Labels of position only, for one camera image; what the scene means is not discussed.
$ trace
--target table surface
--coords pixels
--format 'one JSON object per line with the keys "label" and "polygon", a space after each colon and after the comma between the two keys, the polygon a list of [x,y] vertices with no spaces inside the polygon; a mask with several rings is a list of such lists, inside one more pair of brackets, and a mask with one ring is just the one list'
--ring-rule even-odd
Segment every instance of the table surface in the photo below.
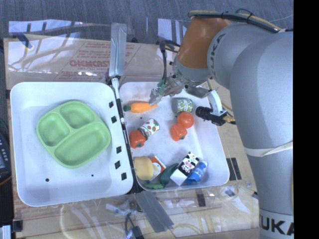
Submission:
{"label": "table surface", "polygon": [[[182,27],[188,26],[188,22],[181,24]],[[17,23],[16,31],[19,27],[23,26]],[[94,36],[82,34],[88,30],[93,33],[104,31],[105,39],[87,38]],[[56,21],[54,28],[36,34],[33,32],[32,35],[25,33],[25,37],[32,45],[30,49],[25,48],[25,42],[17,39],[4,40],[8,89],[21,81],[104,81],[108,63],[103,64],[103,61],[109,61],[110,57],[109,25],[85,26],[85,23],[80,22],[65,27],[63,22]],[[121,84],[129,81],[158,81],[161,78],[163,61],[158,45],[141,44],[128,39],[126,47],[125,76],[120,79]],[[174,57],[174,53],[167,53],[168,61]],[[218,88],[223,104],[231,112],[229,91],[214,80],[211,83]],[[8,119],[12,133],[9,100]],[[237,127],[226,123],[217,129],[230,168],[229,181],[217,187],[155,193],[174,223],[172,229],[162,233],[155,233],[138,207],[131,206],[135,203],[134,195],[39,208],[27,206],[19,199],[16,190],[11,137],[14,216],[15,220],[23,220],[23,230],[16,233],[17,238],[80,239],[104,238],[106,235],[107,238],[125,238],[127,213],[132,213],[134,224],[140,226],[145,238],[185,238],[211,234],[214,234],[214,238],[232,238],[233,231],[249,230],[247,233],[256,233],[256,185]]]}

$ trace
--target white tray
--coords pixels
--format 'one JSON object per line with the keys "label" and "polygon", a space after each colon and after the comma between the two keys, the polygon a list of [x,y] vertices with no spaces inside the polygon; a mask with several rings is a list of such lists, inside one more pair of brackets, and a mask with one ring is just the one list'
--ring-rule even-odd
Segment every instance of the white tray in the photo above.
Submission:
{"label": "white tray", "polygon": [[[36,133],[37,122],[44,114],[71,100],[82,101],[92,108],[112,136],[105,151],[74,169],[58,164]],[[88,82],[24,82],[12,88],[10,101],[17,191],[24,203],[47,206],[130,191],[133,176],[114,92],[109,86]]]}
{"label": "white tray", "polygon": [[[157,82],[128,82],[123,84],[120,88],[123,106],[132,101],[149,101],[151,89],[156,87]],[[185,91],[173,98],[189,98],[193,101],[192,114],[194,115],[195,123],[191,128],[187,129],[185,139],[174,141],[171,138],[169,129],[176,123],[175,116],[177,114],[173,113],[171,109],[172,98],[164,97],[158,103],[158,107],[147,112],[140,114],[124,113],[128,133],[136,130],[151,118],[156,119],[160,125],[160,130],[150,136],[143,147],[131,148],[132,156],[153,157],[156,155],[166,166],[170,166],[171,164],[179,163],[191,151],[200,160],[205,160],[208,163],[201,182],[191,185],[184,183],[178,186],[170,180],[170,183],[162,190],[201,188],[225,184],[229,180],[229,168],[217,127],[210,121],[204,121],[195,115],[197,107],[209,107],[208,99],[191,96]],[[158,183],[158,179],[159,176],[152,183]],[[146,183],[139,179],[138,181],[142,187]]]}

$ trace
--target green plate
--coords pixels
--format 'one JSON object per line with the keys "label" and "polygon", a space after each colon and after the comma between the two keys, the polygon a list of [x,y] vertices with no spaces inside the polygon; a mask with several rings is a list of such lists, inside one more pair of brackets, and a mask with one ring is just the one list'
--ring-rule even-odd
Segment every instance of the green plate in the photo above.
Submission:
{"label": "green plate", "polygon": [[37,135],[62,166],[77,168],[92,160],[111,143],[109,128],[85,103],[70,101],[45,114]]}

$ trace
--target orange carrot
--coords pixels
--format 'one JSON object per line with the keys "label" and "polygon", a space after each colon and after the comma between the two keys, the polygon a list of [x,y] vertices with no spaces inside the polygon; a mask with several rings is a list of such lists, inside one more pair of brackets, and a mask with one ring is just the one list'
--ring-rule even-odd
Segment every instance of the orange carrot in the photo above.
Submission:
{"label": "orange carrot", "polygon": [[157,106],[157,104],[151,106],[148,102],[135,102],[132,103],[130,106],[124,106],[123,110],[125,112],[131,111],[133,113],[142,113],[151,110]]}

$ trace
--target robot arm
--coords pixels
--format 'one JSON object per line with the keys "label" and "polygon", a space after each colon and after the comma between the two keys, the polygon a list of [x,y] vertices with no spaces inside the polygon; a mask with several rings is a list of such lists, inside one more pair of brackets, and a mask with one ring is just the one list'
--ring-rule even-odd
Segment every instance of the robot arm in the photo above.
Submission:
{"label": "robot arm", "polygon": [[251,15],[232,15],[245,22],[236,24],[221,19],[226,14],[192,15],[172,75],[150,103],[182,89],[207,97],[210,77],[226,87],[257,186],[260,239],[294,238],[293,32]]}

